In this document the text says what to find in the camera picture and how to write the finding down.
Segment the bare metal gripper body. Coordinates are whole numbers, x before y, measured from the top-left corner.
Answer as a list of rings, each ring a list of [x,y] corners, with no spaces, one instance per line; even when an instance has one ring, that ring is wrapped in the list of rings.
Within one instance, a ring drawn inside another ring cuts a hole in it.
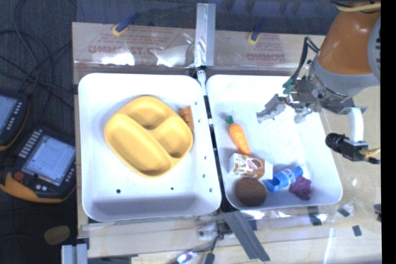
[[[288,105],[296,111],[320,112],[323,109],[335,114],[348,114],[352,109],[364,113],[367,106],[356,106],[351,96],[333,92],[324,86],[317,77],[290,78],[286,81]]]

